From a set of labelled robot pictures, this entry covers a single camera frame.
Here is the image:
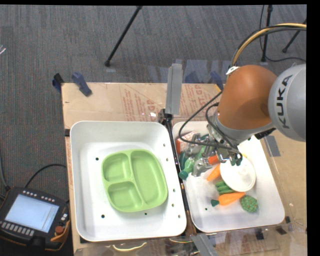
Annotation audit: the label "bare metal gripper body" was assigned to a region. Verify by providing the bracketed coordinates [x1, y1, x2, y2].
[199, 119, 241, 164]

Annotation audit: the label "green bottle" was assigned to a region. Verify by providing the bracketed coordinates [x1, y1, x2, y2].
[178, 149, 205, 181]

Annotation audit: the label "red and white packet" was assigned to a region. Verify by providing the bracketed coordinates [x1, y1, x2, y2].
[177, 130, 199, 144]

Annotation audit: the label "green pea pod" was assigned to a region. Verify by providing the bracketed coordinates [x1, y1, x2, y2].
[214, 179, 235, 196]

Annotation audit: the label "white round bowl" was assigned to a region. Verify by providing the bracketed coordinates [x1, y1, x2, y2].
[219, 155, 257, 193]

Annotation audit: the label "orange carrot with green top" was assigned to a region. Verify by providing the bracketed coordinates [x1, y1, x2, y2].
[210, 191, 246, 208]

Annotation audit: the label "green divided plate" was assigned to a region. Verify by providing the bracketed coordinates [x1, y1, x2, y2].
[100, 148, 169, 213]

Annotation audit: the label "white plastic tray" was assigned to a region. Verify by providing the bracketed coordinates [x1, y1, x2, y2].
[171, 120, 286, 234]
[69, 120, 188, 243]

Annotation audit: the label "green grapes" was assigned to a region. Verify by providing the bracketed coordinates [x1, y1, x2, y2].
[239, 195, 259, 214]

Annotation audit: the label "brown cardboard board red print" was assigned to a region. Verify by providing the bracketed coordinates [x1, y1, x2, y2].
[60, 82, 307, 256]

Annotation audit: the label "black tripod stand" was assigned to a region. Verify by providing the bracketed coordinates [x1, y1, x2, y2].
[104, 5, 144, 67]
[259, 5, 307, 63]

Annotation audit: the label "black block with thin wires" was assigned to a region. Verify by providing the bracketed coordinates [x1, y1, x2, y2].
[157, 108, 173, 126]

